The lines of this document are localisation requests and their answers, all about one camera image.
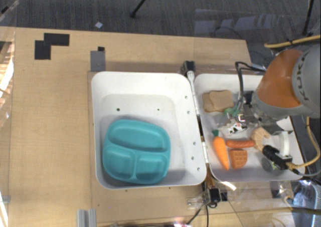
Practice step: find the small grey can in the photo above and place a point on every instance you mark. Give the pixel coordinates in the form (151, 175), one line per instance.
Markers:
(266, 166)

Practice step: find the orange sausage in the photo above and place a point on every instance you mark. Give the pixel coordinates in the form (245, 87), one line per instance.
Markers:
(239, 143)

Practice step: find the beige croissant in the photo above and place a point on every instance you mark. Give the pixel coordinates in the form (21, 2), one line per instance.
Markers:
(258, 137)

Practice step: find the white plastic tray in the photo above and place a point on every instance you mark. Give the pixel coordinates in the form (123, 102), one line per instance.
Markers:
(250, 174)
(140, 90)

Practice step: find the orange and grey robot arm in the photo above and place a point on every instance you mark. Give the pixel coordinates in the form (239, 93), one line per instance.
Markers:
(278, 80)

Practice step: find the brown bread slice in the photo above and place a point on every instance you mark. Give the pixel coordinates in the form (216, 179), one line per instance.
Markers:
(217, 100)

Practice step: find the orange carrot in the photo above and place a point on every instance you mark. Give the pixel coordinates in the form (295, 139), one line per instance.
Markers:
(220, 149)

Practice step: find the teal divided plate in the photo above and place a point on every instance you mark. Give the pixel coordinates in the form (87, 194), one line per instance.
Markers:
(135, 150)

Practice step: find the orange waffle biscuit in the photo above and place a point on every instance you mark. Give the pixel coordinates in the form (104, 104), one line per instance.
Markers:
(238, 159)

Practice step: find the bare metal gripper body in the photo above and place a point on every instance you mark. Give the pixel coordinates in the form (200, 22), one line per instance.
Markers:
(249, 115)

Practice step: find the black cylinder on white bracket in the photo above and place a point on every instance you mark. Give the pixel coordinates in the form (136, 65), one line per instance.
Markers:
(274, 155)

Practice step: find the black and white carton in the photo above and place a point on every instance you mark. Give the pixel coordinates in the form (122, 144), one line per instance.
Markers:
(233, 129)

